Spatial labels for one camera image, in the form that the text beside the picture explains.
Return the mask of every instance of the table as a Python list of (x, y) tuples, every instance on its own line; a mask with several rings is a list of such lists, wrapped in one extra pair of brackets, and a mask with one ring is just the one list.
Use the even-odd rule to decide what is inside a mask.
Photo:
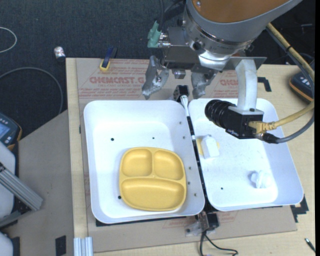
[[(288, 86), (289, 78), (299, 69), (289, 65), (262, 65), (257, 75), (266, 77), (271, 84), (272, 92), (266, 92), (261, 86), (258, 97), (270, 101), (279, 116), (284, 118), (301, 110), (306, 103), (299, 99)], [(77, 59), (66, 59), (67, 99), (71, 157), (72, 204), (74, 237), (88, 236), (87, 212), (85, 203), (85, 188), (82, 159), (82, 143), (79, 133), (80, 112), (77, 84)], [(282, 127), (285, 135), (289, 135), (302, 127), (311, 117), (302, 116), (291, 124)], [(239, 238), (216, 240), (215, 243), (223, 248), (238, 250), (240, 255), (313, 255), (305, 238), (315, 245), (315, 148), (314, 125), (306, 132), (288, 142), (294, 164), (298, 171), (304, 189), (309, 211), (298, 216), (297, 231), (255, 235)], [(222, 255), (221, 251), (211, 248), (208, 242), (203, 245), (203, 251), (212, 255)], [(117, 250), (95, 253), (97, 256), (155, 256), (155, 255), (199, 255), (199, 242), (188, 242), (164, 246)]]

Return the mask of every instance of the green connector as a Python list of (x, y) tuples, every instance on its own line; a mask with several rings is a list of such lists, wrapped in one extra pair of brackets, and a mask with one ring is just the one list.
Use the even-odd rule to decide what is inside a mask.
[(161, 30), (158, 31), (159, 24), (155, 21), (148, 34), (148, 48), (158, 48)]

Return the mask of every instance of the dark carpet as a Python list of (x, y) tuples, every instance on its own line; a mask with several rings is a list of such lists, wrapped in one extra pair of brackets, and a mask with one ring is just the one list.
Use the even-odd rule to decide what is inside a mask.
[[(166, 25), (175, 25), (182, 11), (181, 5), (173, 8)], [(103, 58), (108, 46), (118, 48), (118, 59), (158, 56), (160, 51), (147, 48), (147, 34), (159, 13), (158, 0), (0, 0), (0, 27), (17, 36), (16, 45), (0, 53), (0, 76), (21, 67), (49, 72), (61, 85), (64, 111), (66, 67), (54, 48), (62, 46), (69, 58)], [(316, 0), (303, 0), (272, 22), (308, 61), (315, 58), (315, 14)], [(13, 35), (0, 29), (0, 51), (13, 42)], [(266, 31), (246, 54), (267, 57), (266, 64), (291, 63)], [(20, 124), (23, 137), (54, 118), (60, 104), (59, 87), (47, 73), (26, 69), (0, 78), (0, 112)]]

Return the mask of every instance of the black pen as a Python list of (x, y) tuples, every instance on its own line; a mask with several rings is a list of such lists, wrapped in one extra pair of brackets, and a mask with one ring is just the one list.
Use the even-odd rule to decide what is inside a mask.
[(310, 246), (310, 248), (316, 252), (316, 248), (313, 246), (313, 244), (310, 242), (310, 240), (308, 238), (304, 239), (306, 241), (306, 243), (308, 244), (308, 246)]

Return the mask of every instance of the yellow plate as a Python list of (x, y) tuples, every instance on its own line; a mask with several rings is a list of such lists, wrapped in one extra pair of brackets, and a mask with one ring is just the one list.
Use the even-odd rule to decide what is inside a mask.
[(136, 209), (172, 211), (186, 199), (186, 173), (181, 158), (157, 147), (134, 147), (121, 159), (120, 195)]

